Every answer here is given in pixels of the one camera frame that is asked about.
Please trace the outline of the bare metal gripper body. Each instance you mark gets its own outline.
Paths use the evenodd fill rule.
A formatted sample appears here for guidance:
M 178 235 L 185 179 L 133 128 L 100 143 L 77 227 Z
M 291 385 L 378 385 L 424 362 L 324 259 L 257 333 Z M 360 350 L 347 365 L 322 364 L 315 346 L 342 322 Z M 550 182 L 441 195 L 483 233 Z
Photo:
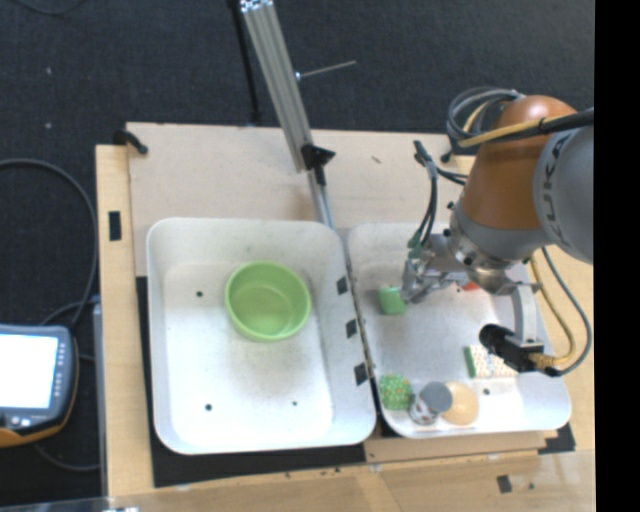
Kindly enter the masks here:
M 454 232 L 432 233 L 415 246 L 418 283 L 428 278 L 446 279 L 460 287 L 474 284 L 492 295 L 510 295 L 519 286 L 536 293 L 542 284 L 511 277 L 516 263 L 491 257 L 466 236 Z

